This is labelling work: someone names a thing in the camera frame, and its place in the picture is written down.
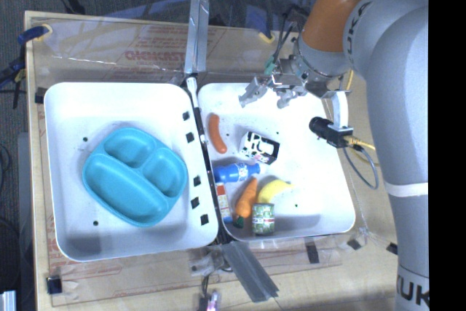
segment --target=green can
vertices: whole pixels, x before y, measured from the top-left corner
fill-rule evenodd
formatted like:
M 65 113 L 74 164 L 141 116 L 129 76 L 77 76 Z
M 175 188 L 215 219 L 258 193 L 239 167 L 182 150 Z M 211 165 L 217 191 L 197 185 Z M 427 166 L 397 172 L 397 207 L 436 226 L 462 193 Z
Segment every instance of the green can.
M 253 205 L 253 232 L 259 236 L 267 236 L 272 235 L 274 231 L 274 204 L 255 203 Z

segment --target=blue divided plate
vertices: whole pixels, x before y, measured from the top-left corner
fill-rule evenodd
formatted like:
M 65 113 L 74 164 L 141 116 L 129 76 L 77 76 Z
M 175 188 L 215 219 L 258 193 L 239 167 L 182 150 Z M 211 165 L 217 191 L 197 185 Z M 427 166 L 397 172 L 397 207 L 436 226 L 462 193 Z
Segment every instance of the blue divided plate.
M 134 127 L 108 135 L 87 158 L 86 190 L 115 216 L 150 227 L 170 212 L 188 181 L 184 161 L 154 136 Z

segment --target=sausage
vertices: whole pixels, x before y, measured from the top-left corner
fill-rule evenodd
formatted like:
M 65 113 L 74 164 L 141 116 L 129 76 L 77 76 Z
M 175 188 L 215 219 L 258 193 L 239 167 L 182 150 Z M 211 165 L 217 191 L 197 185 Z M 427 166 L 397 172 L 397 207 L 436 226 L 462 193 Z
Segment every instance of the sausage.
M 227 147 L 220 136 L 220 130 L 218 129 L 219 124 L 220 117 L 217 114 L 211 114 L 209 116 L 209 138 L 216 151 L 224 154 L 226 153 Z

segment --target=blue bottle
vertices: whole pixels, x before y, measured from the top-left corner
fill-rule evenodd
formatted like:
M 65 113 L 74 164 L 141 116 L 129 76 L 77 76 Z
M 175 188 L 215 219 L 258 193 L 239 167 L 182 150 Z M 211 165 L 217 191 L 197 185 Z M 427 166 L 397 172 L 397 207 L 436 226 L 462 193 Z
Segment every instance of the blue bottle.
M 253 174 L 259 174 L 261 166 L 258 163 L 249 165 L 244 162 L 232 163 L 227 166 L 213 168 L 213 177 L 216 183 L 234 183 L 244 181 Z

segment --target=banana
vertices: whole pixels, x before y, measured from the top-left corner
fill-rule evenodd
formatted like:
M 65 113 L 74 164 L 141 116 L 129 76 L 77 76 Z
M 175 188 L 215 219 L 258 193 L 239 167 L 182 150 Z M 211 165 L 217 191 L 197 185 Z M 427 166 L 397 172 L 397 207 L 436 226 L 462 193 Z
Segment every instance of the banana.
M 262 187 L 261 191 L 258 194 L 257 202 L 270 203 L 277 194 L 284 192 L 286 189 L 292 188 L 294 188 L 293 184 L 289 184 L 283 180 L 276 179 Z

